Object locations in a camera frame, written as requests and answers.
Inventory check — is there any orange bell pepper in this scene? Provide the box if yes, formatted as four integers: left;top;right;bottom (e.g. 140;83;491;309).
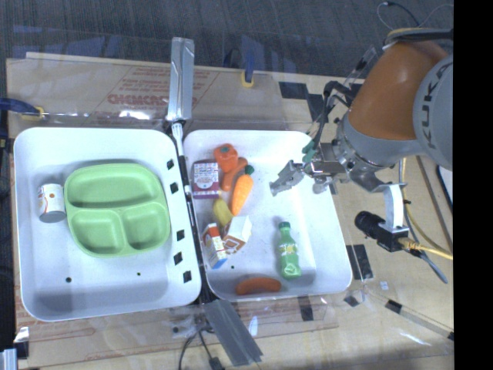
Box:
213;143;240;173

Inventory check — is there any orange sausage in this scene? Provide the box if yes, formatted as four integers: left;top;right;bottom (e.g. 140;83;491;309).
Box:
234;276;283;297
220;156;249;192

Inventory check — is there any thin black and white rod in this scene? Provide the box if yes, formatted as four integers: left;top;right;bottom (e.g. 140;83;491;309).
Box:
170;121;211;304

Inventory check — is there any black cylinder on white bracket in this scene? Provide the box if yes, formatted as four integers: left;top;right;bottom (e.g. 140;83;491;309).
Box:
354;183;411;254

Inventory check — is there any green divided plate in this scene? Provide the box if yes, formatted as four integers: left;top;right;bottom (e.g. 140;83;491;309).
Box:
63;163;172;259

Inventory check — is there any maroon and white carton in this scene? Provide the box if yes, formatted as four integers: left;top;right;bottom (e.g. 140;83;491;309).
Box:
191;159;222;200

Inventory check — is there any green plastic bottle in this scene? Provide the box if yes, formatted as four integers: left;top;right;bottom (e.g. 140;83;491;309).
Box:
277;221;303;281

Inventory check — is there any yellow banana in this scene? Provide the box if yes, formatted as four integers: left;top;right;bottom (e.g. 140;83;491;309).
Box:
212;197;234;229

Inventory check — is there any white carton brown print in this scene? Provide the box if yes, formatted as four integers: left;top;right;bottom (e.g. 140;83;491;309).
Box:
222;214;253;256

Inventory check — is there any white can orange print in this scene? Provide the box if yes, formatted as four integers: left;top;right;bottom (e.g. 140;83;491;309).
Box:
36;183;68;224

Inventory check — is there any white plastic tray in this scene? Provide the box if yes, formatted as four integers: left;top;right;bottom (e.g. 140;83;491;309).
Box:
13;126;203;322
182;129;354;303

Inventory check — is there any white orange carton blue base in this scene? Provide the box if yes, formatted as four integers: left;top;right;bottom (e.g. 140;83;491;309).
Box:
202;222;229;271

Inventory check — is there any orange carrot green top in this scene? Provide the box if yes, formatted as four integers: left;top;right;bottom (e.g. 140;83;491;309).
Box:
230;164;256;217

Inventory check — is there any brown cardboard board red print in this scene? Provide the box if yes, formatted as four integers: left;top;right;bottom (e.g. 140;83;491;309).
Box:
5;51;340;369

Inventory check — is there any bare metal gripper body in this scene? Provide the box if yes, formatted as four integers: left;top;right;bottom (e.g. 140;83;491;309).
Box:
304;141;386;195

